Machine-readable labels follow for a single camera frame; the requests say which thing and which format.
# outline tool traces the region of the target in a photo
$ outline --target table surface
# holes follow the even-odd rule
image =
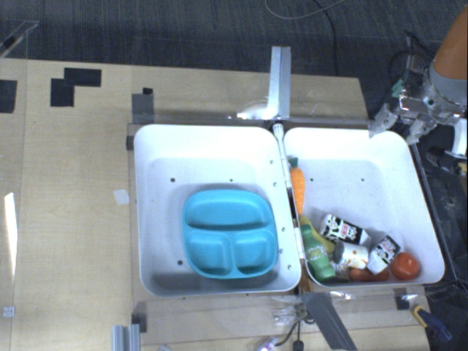
[[[75,87],[74,107],[51,107],[50,79],[63,78],[65,67],[101,69],[102,85]],[[114,196],[129,191],[132,94],[152,88],[162,113],[214,108],[234,116],[265,100],[269,76],[2,59],[0,79],[18,82],[15,112],[0,114],[0,190],[15,195],[18,219],[14,274],[0,221],[0,304],[15,307],[14,317],[0,320],[0,349],[109,350],[113,325],[130,324],[134,310],[129,204]],[[291,89],[293,114],[367,118],[356,79],[294,75]],[[413,292],[427,308],[423,289]],[[371,301],[334,301],[359,350],[429,349],[409,311],[373,295],[388,302],[376,310]],[[261,336],[281,338],[288,330],[272,326],[268,295],[210,298],[208,307],[200,300],[207,299],[155,298],[160,321],[152,335],[142,334],[142,349],[254,350]],[[301,331],[307,350],[328,350],[316,325]]]

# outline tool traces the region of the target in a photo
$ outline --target blue divided plate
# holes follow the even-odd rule
[[[182,232],[190,266],[208,278],[260,276],[278,257],[273,212],[254,192],[218,189],[193,194],[184,205]]]

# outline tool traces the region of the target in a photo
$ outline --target orange carrot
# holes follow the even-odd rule
[[[290,159],[292,167],[290,175],[295,208],[298,211],[298,215],[301,215],[304,206],[304,196],[306,193],[306,178],[304,177],[304,172],[298,168],[298,161],[299,160],[296,157]]]

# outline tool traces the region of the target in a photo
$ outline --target white sticker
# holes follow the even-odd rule
[[[11,318],[15,316],[15,307],[14,306],[4,306],[3,307],[3,317]]]
[[[117,205],[130,203],[129,195],[125,189],[114,191],[114,197],[116,198]]]

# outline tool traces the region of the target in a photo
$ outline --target black and white can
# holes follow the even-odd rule
[[[365,246],[338,241],[333,250],[333,261],[349,268],[364,269],[369,261],[369,250]]]
[[[366,231],[351,222],[344,221],[333,214],[327,214],[320,224],[320,234],[329,241],[341,240],[353,244],[370,244],[370,237]]]
[[[367,268],[373,274],[379,274],[400,252],[401,247],[389,236],[383,237],[369,253]]]

